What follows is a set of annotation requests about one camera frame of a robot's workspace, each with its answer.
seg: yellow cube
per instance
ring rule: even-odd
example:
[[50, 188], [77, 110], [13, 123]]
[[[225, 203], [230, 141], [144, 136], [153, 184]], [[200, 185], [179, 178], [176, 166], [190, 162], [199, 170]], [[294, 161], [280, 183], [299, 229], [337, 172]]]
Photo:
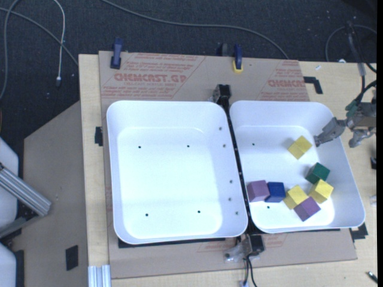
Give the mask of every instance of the yellow cube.
[[311, 196], [317, 203], [325, 202], [333, 192], [334, 187], [320, 179], [318, 182], [311, 187], [309, 196]]
[[283, 199], [283, 202], [289, 209], [293, 209], [307, 198], [308, 196], [303, 189], [301, 189], [299, 185], [295, 185], [292, 189], [286, 192], [286, 198]]
[[293, 144], [288, 148], [289, 152], [294, 155], [294, 157], [298, 160], [306, 153], [312, 144], [303, 136], [298, 138]]

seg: green cube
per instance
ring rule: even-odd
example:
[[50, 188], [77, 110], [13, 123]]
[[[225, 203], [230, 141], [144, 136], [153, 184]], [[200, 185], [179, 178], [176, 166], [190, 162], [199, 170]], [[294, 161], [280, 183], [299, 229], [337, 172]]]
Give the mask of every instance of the green cube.
[[309, 173], [306, 176], [306, 180], [309, 181], [312, 184], [315, 184], [320, 179], [326, 180], [329, 176], [329, 169], [321, 165], [320, 163], [316, 163], [314, 166], [311, 167], [309, 170]]

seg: block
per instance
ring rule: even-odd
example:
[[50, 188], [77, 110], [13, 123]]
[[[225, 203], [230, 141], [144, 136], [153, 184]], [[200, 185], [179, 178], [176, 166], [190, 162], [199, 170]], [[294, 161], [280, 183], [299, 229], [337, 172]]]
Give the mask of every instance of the block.
[[294, 207], [294, 210], [302, 221], [306, 221], [313, 214], [319, 212], [321, 208], [312, 197], [308, 197], [301, 204]]
[[328, 168], [324, 167], [320, 163], [316, 163], [310, 168], [309, 172], [307, 173], [306, 180], [312, 184], [315, 184], [320, 179], [325, 181], [329, 176], [329, 173], [330, 171]]
[[279, 203], [286, 198], [285, 185], [282, 182], [268, 182], [270, 195], [265, 199], [268, 203]]
[[317, 203], [322, 204], [331, 196], [333, 190], [334, 187], [320, 179], [314, 184], [314, 186], [311, 187], [309, 196], [312, 197]]
[[296, 141], [294, 141], [291, 146], [288, 148], [289, 152], [294, 155], [294, 157], [298, 160], [306, 153], [312, 144], [303, 136], [299, 137]]
[[287, 191], [286, 198], [283, 199], [283, 202], [289, 209], [293, 209], [307, 198], [308, 196], [303, 189], [301, 189], [299, 185], [295, 185], [292, 189]]
[[269, 195], [269, 188], [266, 181], [254, 181], [246, 186], [249, 202], [264, 201]]

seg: blue block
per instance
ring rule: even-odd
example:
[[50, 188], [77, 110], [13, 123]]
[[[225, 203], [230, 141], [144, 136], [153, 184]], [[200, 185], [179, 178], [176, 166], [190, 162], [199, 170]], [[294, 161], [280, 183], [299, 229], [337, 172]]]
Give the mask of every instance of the blue block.
[[268, 203], [278, 203], [286, 198], [285, 185], [282, 182], [268, 182], [270, 196], [265, 200]]

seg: purple block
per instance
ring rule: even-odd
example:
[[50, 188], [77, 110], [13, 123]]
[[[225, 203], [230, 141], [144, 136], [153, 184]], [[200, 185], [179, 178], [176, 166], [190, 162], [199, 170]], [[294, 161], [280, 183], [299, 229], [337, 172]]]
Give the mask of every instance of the purple block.
[[308, 197], [301, 204], [298, 204], [294, 210], [302, 221], [306, 221], [313, 214], [319, 212], [321, 208], [312, 197]]
[[266, 181], [254, 181], [246, 186], [249, 202], [263, 201], [270, 195]]
[[268, 203], [279, 203], [286, 198], [285, 185], [282, 182], [268, 182], [270, 196], [265, 200]]

